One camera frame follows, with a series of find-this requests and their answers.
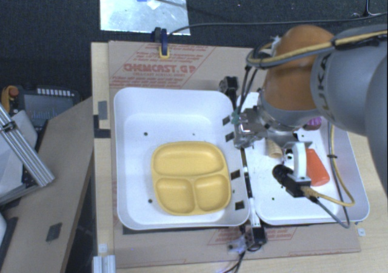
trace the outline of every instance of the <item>yellow divided plate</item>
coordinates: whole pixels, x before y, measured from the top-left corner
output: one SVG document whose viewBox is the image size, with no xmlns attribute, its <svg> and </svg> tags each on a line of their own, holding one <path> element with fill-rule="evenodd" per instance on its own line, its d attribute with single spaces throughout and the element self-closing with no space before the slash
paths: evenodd
<svg viewBox="0 0 388 273">
<path fill-rule="evenodd" d="M 229 171 L 224 155 L 213 144 L 163 144 L 152 155 L 151 171 L 156 199 L 170 214 L 208 214 L 229 204 Z"/>
</svg>

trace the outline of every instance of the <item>black fabric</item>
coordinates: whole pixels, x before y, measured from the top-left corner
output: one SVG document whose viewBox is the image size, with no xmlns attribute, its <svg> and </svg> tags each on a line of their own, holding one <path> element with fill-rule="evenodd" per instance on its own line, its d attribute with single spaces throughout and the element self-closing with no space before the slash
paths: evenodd
<svg viewBox="0 0 388 273">
<path fill-rule="evenodd" d="M 365 0 L 187 0 L 191 24 L 349 18 L 353 12 L 362 13 L 364 5 Z M 370 10 L 387 11 L 387 0 L 371 0 Z M 323 27 L 337 33 L 386 21 L 385 16 Z M 253 47 L 290 27 L 203 27 L 170 41 Z M 91 42 L 149 39 L 145 34 L 100 31 L 99 0 L 0 0 L 0 86 L 54 84 L 88 97 Z"/>
</svg>

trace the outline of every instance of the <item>cardboard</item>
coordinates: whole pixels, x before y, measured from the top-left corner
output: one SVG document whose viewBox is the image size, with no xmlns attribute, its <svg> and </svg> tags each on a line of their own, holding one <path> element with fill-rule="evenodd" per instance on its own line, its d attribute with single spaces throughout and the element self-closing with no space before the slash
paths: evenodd
<svg viewBox="0 0 388 273">
<path fill-rule="evenodd" d="M 156 44 L 110 42 L 109 46 L 104 44 L 92 46 L 92 56 L 100 57 L 93 58 L 92 65 L 93 88 L 96 89 L 93 90 L 93 95 L 97 95 L 94 99 L 95 115 L 99 115 L 97 104 L 106 102 L 110 108 L 110 117 L 107 120 L 110 120 L 112 130 L 114 130 L 112 99 L 120 88 L 152 87 L 155 83 L 154 86 L 159 88 L 216 90 L 225 76 L 237 76 L 240 84 L 243 81 L 244 60 L 250 52 L 249 49 L 195 45 L 170 45 L 170 47 L 172 48 L 170 59 L 161 60 L 158 58 Z M 107 61 L 108 48 L 109 66 L 104 64 Z M 264 75 L 264 72 L 259 73 L 253 84 L 254 89 L 262 85 Z M 101 235 L 98 234 L 98 244 L 103 247 L 99 255 L 115 254 L 117 268 L 230 261 L 238 258 L 236 254 L 227 252 L 228 242 L 241 235 L 237 227 L 151 232 L 137 232 L 124 228 L 117 218 L 116 211 L 114 131 L 111 132 L 111 137 L 104 141 L 105 147 L 111 146 L 111 156 L 108 157 L 109 153 L 105 150 L 102 162 L 106 166 L 106 161 L 112 160 L 110 173 L 112 184 L 106 187 L 105 181 L 103 190 L 112 192 L 109 196 L 112 195 L 113 205 L 109 206 L 108 200 L 103 202 L 112 208 L 113 216 L 112 219 L 103 217 L 102 222 L 112 224 L 113 233 L 106 227 L 98 227 L 98 232 L 99 229 L 102 232 Z M 96 164 L 98 162 L 99 157 L 96 155 Z M 108 179 L 106 168 L 104 178 Z M 103 180 L 96 183 L 97 188 L 104 185 Z M 259 252 L 247 254 L 248 259 L 360 251 L 354 226 L 350 230 L 345 230 L 337 224 L 273 227 L 267 230 L 267 235 L 268 243 Z"/>
<path fill-rule="evenodd" d="M 2 272 L 65 272 L 92 172 L 92 121 L 89 98 L 48 122 L 39 156 L 55 180 L 4 212 L 18 222 Z M 56 225 L 59 237 L 46 241 Z"/>
</svg>

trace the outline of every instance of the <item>yellow cable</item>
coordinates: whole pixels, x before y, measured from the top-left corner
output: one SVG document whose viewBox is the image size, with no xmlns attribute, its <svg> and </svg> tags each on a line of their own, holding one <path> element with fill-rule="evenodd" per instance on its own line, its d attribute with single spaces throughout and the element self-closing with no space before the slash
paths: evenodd
<svg viewBox="0 0 388 273">
<path fill-rule="evenodd" d="M 368 39 L 368 38 L 372 38 L 372 37 L 376 37 L 376 36 L 381 36 L 381 35 L 386 35 L 386 34 L 387 34 L 387 30 L 382 30 L 382 31 L 379 31 L 379 32 L 364 33 L 362 35 L 345 37 L 345 38 L 341 38 L 341 39 L 335 40 L 334 41 L 334 46 L 338 46 L 338 45 L 339 46 L 341 46 L 341 45 L 343 46 L 344 44 L 348 44 L 348 43 L 351 43 L 351 42 L 358 42 L 358 41 L 362 41 L 362 40 L 365 40 L 365 39 Z M 333 43 L 328 41 L 328 42 L 324 42 L 324 43 L 321 43 L 321 44 L 315 44 L 315 45 L 311 45 L 309 47 L 304 47 L 304 48 L 301 48 L 301 49 L 298 49 L 298 50 L 294 50 L 294 51 L 291 51 L 291 52 L 288 52 L 288 53 L 285 53 L 285 54 L 282 54 L 282 55 L 278 55 L 278 56 L 275 56 L 275 57 L 270 57 L 270 58 L 252 58 L 252 57 L 249 56 L 247 58 L 247 60 L 248 60 L 248 62 L 257 63 L 257 64 L 265 63 L 265 62 L 277 62 L 277 61 L 282 61 L 283 59 L 294 57 L 296 55 L 302 55 L 302 54 L 313 52 L 313 51 L 316 51 L 316 50 L 327 49 L 327 48 L 329 48 L 331 46 L 333 46 Z"/>
<path fill-rule="evenodd" d="M 334 154 L 334 126 L 333 125 L 330 128 L 330 142 L 332 145 L 332 153 Z M 354 198 L 352 197 L 352 194 L 350 194 L 349 190 L 345 187 L 344 181 L 342 180 L 342 177 L 341 177 L 341 174 L 338 170 L 338 166 L 337 166 L 335 159 L 333 159 L 333 166 L 334 166 L 335 174 L 337 175 L 337 178 L 339 180 L 339 183 L 341 184 L 341 186 L 344 189 L 347 196 L 350 198 L 350 203 L 339 201 L 339 200 L 336 200 L 335 198 L 329 197 L 328 195 L 321 194 L 321 193 L 313 190 L 311 187 L 301 187 L 301 190 L 303 191 L 304 195 L 307 197 L 316 197 L 316 198 L 320 197 L 320 198 L 324 198 L 328 201 L 331 201 L 331 202 L 336 203 L 336 204 L 341 205 L 341 206 L 352 207 L 352 206 L 354 206 L 354 204 L 356 202 L 355 202 Z"/>
</svg>

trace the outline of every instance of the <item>metal plate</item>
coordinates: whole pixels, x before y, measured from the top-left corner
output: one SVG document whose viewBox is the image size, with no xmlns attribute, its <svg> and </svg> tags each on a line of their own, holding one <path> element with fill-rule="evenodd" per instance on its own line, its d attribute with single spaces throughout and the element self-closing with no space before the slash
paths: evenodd
<svg viewBox="0 0 388 273">
<path fill-rule="evenodd" d="M 186 0 L 100 0 L 101 30 L 150 33 L 189 24 Z M 177 35 L 190 35 L 186 29 Z"/>
</svg>

